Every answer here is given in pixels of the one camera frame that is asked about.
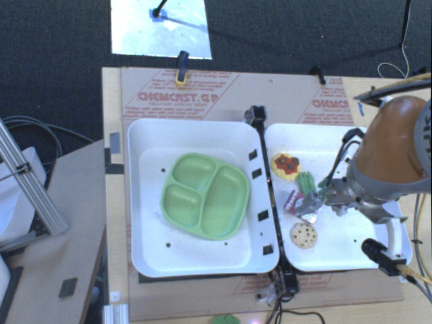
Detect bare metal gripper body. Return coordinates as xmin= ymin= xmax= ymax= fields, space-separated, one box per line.
xmin=324 ymin=177 xmax=408 ymax=225

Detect silver foil packet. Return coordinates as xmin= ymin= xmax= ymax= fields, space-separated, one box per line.
xmin=300 ymin=211 xmax=320 ymax=225

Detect pink and white packet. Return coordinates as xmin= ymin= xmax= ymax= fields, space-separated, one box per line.
xmin=282 ymin=189 xmax=306 ymax=214

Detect green toy beans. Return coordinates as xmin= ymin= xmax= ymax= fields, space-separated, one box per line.
xmin=297 ymin=171 xmax=317 ymax=197

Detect tan chocolate chip biscuit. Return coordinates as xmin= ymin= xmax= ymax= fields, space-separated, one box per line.
xmin=290 ymin=221 xmax=319 ymax=250

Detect thin black rod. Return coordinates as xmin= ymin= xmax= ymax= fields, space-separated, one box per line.
xmin=256 ymin=122 xmax=288 ymax=273

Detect yellow and red toy pizza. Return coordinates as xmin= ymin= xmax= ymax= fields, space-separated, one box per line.
xmin=271 ymin=151 xmax=302 ymax=182

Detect white plastic tray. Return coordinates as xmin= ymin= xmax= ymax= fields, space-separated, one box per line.
xmin=127 ymin=117 xmax=281 ymax=278
xmin=264 ymin=123 xmax=414 ymax=273

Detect green divided plate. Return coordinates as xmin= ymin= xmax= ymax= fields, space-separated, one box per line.
xmin=160 ymin=152 xmax=252 ymax=242

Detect brown cardboard board red print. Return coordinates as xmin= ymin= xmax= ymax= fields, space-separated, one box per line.
xmin=119 ymin=66 xmax=405 ymax=322

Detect green ribbed toy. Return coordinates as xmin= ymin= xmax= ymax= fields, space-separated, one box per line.
xmin=211 ymin=313 xmax=241 ymax=324

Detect black cylinder on white bracket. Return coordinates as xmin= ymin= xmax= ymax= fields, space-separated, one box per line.
xmin=360 ymin=215 xmax=409 ymax=277

